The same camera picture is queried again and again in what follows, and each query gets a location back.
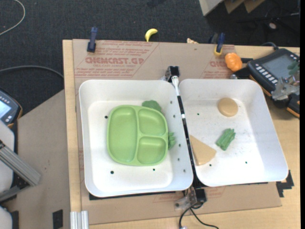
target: white cable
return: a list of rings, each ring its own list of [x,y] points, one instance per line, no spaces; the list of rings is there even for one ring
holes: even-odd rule
[[[8,28],[6,31],[0,32],[0,36],[2,36],[4,33],[7,33],[8,31],[14,29],[15,27],[17,27],[17,26],[23,21],[23,19],[24,19],[24,17],[25,17],[25,7],[24,7],[24,5],[23,5],[20,1],[18,1],[18,0],[12,0],[12,1],[17,2],[17,3],[19,3],[19,4],[22,6],[22,8],[23,8],[23,17],[22,17],[22,19],[21,19],[17,24],[15,24],[14,26]]]

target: green plate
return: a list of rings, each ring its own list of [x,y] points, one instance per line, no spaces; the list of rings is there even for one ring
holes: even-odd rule
[[[120,105],[112,109],[107,126],[107,150],[121,164],[152,166],[164,160],[168,129],[163,114],[151,108]]]

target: black floor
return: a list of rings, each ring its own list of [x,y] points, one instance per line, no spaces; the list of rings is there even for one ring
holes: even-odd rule
[[[239,23],[299,12],[298,0],[266,0],[247,13],[244,5],[228,14],[223,3],[206,17],[198,0],[19,0],[25,6],[24,21],[0,35],[0,70],[21,65],[39,65],[62,73],[62,40],[88,39],[92,26],[97,39],[144,41],[150,28],[156,42],[186,42],[191,38],[208,43],[214,32],[225,33],[225,43],[300,46],[300,18],[280,19],[277,31],[268,31],[265,20]],[[22,17],[22,7],[0,0],[0,33]],[[63,80],[44,70],[0,72],[0,88],[6,90],[27,113],[58,91]]]

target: yellow banana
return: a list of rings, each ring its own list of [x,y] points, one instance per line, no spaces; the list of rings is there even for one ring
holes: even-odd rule
[[[149,29],[145,34],[146,41],[148,42],[151,35],[156,34],[157,32],[158,32],[158,30],[156,30],[156,29]]]

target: toy orange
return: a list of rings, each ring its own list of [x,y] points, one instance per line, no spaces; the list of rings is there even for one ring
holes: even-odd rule
[[[234,52],[227,53],[224,57],[227,67],[233,72],[238,71],[242,68],[242,59]]]

